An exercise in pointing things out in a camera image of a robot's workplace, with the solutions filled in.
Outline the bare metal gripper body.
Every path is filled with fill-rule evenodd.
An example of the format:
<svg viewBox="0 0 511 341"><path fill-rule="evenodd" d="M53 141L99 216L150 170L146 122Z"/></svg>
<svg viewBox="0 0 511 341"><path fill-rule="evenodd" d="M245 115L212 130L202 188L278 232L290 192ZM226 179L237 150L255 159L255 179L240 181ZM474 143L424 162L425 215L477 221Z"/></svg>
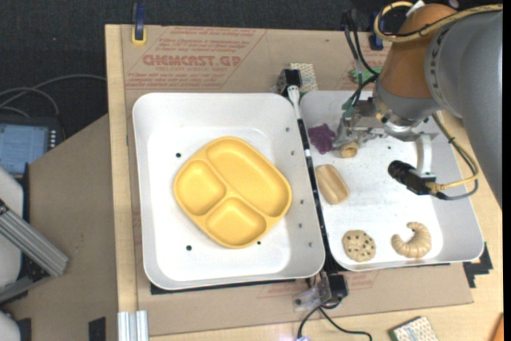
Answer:
<svg viewBox="0 0 511 341"><path fill-rule="evenodd" d="M390 136L400 141L416 141L420 137L414 131L420 120L397 115L377 97L358 99L355 104L348 101L343 109L342 126L350 130L352 141L356 131L373 133L376 138Z"/></svg>

